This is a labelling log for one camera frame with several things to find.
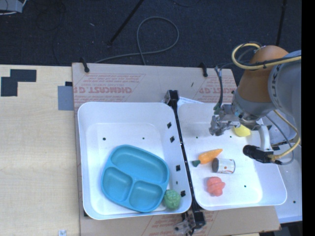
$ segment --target yellow object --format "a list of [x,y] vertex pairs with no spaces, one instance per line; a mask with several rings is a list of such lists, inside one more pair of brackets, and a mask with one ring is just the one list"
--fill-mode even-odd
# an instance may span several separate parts
[[201,164],[209,163],[213,159],[215,159],[222,151],[223,151],[222,148],[218,148],[203,152],[198,156],[198,160],[193,161],[192,164],[193,166],[197,167],[199,163]]
[[234,127],[234,132],[236,135],[240,137],[245,137],[251,135],[250,129],[246,128],[245,126],[241,125],[240,127]]

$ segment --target blue plastic dish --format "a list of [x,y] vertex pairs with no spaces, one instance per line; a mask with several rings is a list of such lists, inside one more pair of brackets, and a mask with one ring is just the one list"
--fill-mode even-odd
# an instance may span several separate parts
[[155,210],[169,181],[166,162],[131,145],[116,147],[105,164],[101,189],[111,201],[139,212]]

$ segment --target white can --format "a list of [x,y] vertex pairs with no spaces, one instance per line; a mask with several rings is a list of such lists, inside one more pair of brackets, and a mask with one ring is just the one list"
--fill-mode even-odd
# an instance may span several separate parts
[[212,161],[212,170],[216,173],[232,174],[235,171],[235,162],[233,159],[218,159]]

